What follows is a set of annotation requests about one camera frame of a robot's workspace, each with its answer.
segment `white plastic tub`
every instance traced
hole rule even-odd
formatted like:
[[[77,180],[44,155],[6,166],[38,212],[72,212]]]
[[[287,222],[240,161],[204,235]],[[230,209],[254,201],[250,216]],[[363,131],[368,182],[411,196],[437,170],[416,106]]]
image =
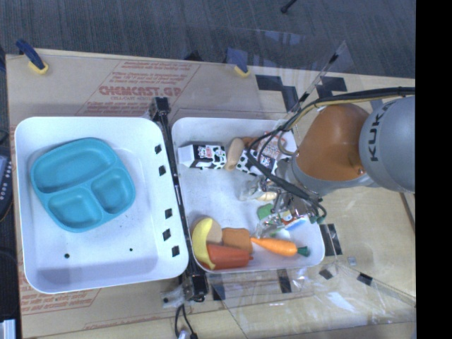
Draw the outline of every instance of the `white plastic tub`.
[[[172,127],[174,151],[188,144],[228,145],[235,137],[258,137],[264,131],[275,128],[275,121],[260,119],[227,119],[227,118],[182,118]],[[294,151],[294,137],[286,133],[286,148]],[[186,219],[192,229],[194,223],[204,216],[212,217],[222,228],[246,228],[254,233],[258,224],[257,210],[266,202],[238,199],[241,188],[254,176],[235,169],[189,168],[182,163],[177,165],[182,190]],[[290,230],[290,239],[297,246],[308,246],[311,254],[308,257],[296,255],[284,257],[272,254],[253,244],[253,260],[244,268],[211,271],[212,273],[251,272],[279,268],[301,268],[320,263],[325,255],[325,246],[319,225],[308,220]]]
[[[136,197],[124,213],[86,232],[47,214],[30,183],[32,163],[79,138],[99,138],[121,158]],[[144,118],[33,117],[15,131],[24,270],[38,291],[59,293],[174,278],[188,250],[159,127]]]

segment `blue plate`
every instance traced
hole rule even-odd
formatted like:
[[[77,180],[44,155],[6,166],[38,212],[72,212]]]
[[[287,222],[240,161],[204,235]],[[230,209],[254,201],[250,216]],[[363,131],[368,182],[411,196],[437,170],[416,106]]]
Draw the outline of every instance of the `blue plate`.
[[[33,189],[63,229],[84,232],[127,210],[135,186],[118,155],[104,141],[82,138],[39,157],[32,165]]]

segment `black cable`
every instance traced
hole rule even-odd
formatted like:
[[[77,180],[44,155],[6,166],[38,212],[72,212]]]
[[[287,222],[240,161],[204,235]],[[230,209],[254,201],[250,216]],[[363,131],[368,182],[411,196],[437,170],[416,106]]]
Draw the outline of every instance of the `black cable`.
[[[258,160],[259,162],[261,161],[262,153],[263,153],[264,150],[266,149],[267,145],[268,145],[268,144],[271,142],[271,140],[276,136],[276,134],[278,134],[278,132],[279,132],[279,130],[277,130],[277,129],[275,129],[274,131],[269,132],[269,135],[268,135],[269,138],[268,138],[267,141],[262,145],[261,149],[260,149],[259,152],[258,152],[257,160]]]
[[[321,103],[337,102],[341,100],[353,101],[366,99],[382,99],[385,97],[405,97],[407,95],[414,95],[415,93],[416,87],[392,87],[392,88],[361,90],[357,92],[333,95],[330,97],[322,97],[314,100],[313,102],[310,102],[305,107],[299,107],[295,114],[292,116],[292,118],[290,118],[290,121],[295,121],[302,112],[311,108],[312,106],[316,107],[316,105],[319,105]]]
[[[287,182],[285,179],[281,179],[280,177],[277,177],[274,174],[272,174],[271,171],[267,167],[265,167],[260,162],[258,162],[253,157],[253,155],[251,154],[251,147],[256,145],[256,143],[258,143],[262,139],[266,138],[269,134],[272,134],[273,132],[274,131],[272,131],[271,133],[267,133],[267,134],[263,135],[262,137],[259,137],[256,140],[254,140],[254,142],[248,147],[248,150],[246,152],[246,156],[248,157],[248,161],[253,166],[257,167],[258,170],[261,171],[261,173],[265,177],[267,177],[269,180],[271,180],[273,183],[277,184],[279,187],[283,188],[287,192],[290,192],[291,194],[293,194],[293,195],[295,195],[297,197],[303,198],[304,200],[312,203],[312,205],[315,208],[319,208],[323,212],[322,217],[323,218],[326,217],[326,209],[322,205],[320,205],[319,203],[314,202],[307,192],[305,192],[304,190],[302,190],[298,186],[295,186],[294,184],[291,184],[291,183]]]
[[[193,328],[192,328],[191,325],[190,325],[189,320],[188,320],[187,317],[186,317],[185,304],[180,305],[180,306],[177,308],[177,310],[176,310],[176,317],[175,317],[175,319],[174,319],[174,333],[176,334],[176,338],[178,338],[178,337],[180,336],[180,332],[179,332],[179,330],[177,329],[177,320],[178,320],[178,318],[179,318],[179,315],[180,315],[181,310],[182,310],[182,314],[184,315],[184,319],[185,319],[185,321],[186,321],[186,323],[187,323],[187,325],[189,326],[190,331],[191,331],[190,338],[197,338],[198,336],[197,336],[196,333],[194,332]]]
[[[197,297],[192,299],[194,302],[204,302],[206,300],[206,297]]]

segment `orange carrot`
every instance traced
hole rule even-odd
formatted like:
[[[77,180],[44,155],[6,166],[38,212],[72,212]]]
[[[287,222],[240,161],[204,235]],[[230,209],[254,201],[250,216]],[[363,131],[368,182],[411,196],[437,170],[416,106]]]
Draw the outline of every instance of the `orange carrot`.
[[[297,245],[291,241],[283,239],[274,239],[271,237],[262,237],[260,239],[251,237],[251,242],[267,249],[275,254],[283,256],[294,256],[298,252]]]

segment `gray carpet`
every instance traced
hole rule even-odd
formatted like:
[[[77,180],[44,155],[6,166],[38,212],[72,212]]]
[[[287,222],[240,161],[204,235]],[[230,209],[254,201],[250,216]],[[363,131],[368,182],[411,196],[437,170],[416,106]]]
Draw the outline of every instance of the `gray carpet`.
[[[23,38],[41,48],[168,59],[197,50],[213,62],[232,47],[249,64],[315,70],[345,41],[356,73],[415,77],[416,0],[299,0],[282,14],[288,1],[0,0],[0,45],[17,54]],[[8,128],[4,74],[0,128]],[[11,217],[0,222],[1,248],[14,247],[12,230]]]

